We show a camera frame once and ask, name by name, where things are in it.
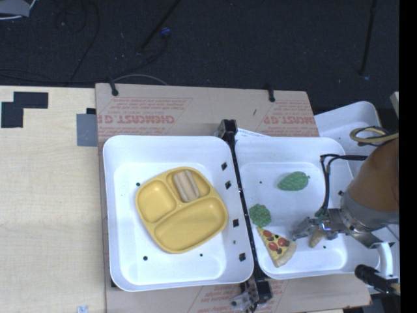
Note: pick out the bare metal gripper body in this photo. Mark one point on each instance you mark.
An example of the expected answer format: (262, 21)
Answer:
(339, 222)

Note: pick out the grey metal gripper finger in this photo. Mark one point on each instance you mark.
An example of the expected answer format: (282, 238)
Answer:
(303, 228)
(330, 234)

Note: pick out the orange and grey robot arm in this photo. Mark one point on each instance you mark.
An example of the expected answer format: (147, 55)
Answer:
(374, 181)

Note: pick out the pizza slice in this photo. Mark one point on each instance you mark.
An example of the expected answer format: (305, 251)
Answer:
(277, 248)

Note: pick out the white plastic tray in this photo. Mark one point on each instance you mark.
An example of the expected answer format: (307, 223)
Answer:
(130, 266)
(306, 262)

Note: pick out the green broccoli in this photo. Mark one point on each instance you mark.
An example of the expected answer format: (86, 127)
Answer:
(260, 215)

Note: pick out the green grapes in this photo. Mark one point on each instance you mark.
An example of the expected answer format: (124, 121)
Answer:
(293, 181)

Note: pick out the thin black rod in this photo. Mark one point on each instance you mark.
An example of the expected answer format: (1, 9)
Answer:
(242, 201)

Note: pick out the yellow divided plate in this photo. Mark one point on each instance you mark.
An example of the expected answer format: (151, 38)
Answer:
(189, 227)

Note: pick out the beige sausage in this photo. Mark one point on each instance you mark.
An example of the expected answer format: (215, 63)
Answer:
(186, 186)

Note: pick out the brown cardboard board red print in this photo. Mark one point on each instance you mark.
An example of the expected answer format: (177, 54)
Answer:
(195, 109)

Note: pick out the black cylinder on white bracket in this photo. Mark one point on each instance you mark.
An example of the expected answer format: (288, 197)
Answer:
(374, 276)

